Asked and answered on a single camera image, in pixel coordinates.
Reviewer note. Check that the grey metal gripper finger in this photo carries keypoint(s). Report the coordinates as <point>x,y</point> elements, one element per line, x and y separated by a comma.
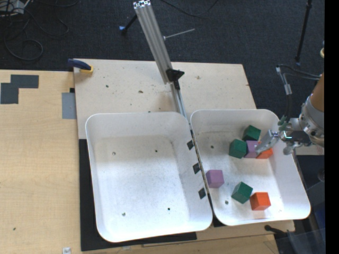
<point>267,141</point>
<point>289,148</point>

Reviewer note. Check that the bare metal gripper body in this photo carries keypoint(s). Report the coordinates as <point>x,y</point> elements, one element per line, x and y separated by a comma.
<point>299,136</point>

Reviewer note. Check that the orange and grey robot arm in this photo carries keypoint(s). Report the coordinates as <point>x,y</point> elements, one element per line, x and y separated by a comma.
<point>316,107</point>

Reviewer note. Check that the orange cube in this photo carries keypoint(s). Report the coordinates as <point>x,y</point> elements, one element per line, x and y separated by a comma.
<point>260,201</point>
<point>266,154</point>

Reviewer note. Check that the green cube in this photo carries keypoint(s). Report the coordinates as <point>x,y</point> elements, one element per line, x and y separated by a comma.
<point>241,192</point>
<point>251,132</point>
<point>237,148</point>

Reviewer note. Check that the purple cube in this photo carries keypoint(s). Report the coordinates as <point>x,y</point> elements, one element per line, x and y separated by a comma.
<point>250,149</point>
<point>215,178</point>

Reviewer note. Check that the white plastic tray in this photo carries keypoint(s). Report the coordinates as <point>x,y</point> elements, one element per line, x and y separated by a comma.
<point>246,171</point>
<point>143,184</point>

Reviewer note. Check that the pale wooden board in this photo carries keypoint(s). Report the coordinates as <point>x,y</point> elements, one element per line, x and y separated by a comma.
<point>127,89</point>

